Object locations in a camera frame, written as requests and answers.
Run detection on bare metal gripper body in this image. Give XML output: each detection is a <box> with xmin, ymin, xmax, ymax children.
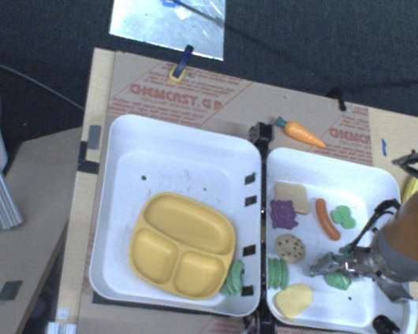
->
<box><xmin>341</xmin><ymin>244</ymin><xmax>391</xmax><ymax>284</ymax></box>

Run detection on brown chocolate chip biscuit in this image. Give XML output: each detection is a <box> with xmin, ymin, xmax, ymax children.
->
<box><xmin>271</xmin><ymin>230</ymin><xmax>310</xmax><ymax>267</ymax></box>

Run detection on orange sausage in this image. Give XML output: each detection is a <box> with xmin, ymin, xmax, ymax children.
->
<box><xmin>308</xmin><ymin>196</ymin><xmax>348</xmax><ymax>243</ymax></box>

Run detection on green broccoli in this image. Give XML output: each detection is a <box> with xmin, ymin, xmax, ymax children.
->
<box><xmin>327</xmin><ymin>202</ymin><xmax>360</xmax><ymax>232</ymax></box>

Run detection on yellow potato crisp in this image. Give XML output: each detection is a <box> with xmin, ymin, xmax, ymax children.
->
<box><xmin>271</xmin><ymin>279</ymin><xmax>316</xmax><ymax>323</ymax></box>

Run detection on green ribbed toy vegetable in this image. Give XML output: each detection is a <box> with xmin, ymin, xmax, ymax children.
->
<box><xmin>262</xmin><ymin>256</ymin><xmax>293</xmax><ymax>292</ymax></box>

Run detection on purple grapes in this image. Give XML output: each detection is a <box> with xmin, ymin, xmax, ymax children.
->
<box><xmin>265</xmin><ymin>196</ymin><xmax>304</xmax><ymax>234</ymax></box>

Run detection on tan bread slice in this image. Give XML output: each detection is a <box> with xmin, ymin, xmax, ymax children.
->
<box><xmin>269</xmin><ymin>179</ymin><xmax>316</xmax><ymax>217</ymax></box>

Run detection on white plastic tray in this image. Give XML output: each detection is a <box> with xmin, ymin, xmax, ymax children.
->
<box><xmin>238</xmin><ymin>144</ymin><xmax>418</xmax><ymax>334</ymax></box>
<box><xmin>79</xmin><ymin>110</ymin><xmax>290</xmax><ymax>327</ymax></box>

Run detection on thin black rod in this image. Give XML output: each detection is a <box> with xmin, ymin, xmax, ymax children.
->
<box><xmin>226</xmin><ymin>130</ymin><xmax>300</xmax><ymax>325</ymax></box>

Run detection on green toy lettuce leaf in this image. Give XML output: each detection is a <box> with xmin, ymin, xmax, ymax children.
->
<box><xmin>218</xmin><ymin>256</ymin><xmax>249</xmax><ymax>300</ymax></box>

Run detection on orange carrot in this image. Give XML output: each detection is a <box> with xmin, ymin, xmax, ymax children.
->
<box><xmin>271</xmin><ymin>115</ymin><xmax>331</xmax><ymax>150</ymax></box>

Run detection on yellow divided plate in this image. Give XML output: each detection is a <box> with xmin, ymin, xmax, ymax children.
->
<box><xmin>121</xmin><ymin>186</ymin><xmax>244</xmax><ymax>307</ymax></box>

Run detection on brown cardboard board red print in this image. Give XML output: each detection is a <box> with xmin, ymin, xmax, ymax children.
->
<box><xmin>65</xmin><ymin>50</ymin><xmax>418</xmax><ymax>334</ymax></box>

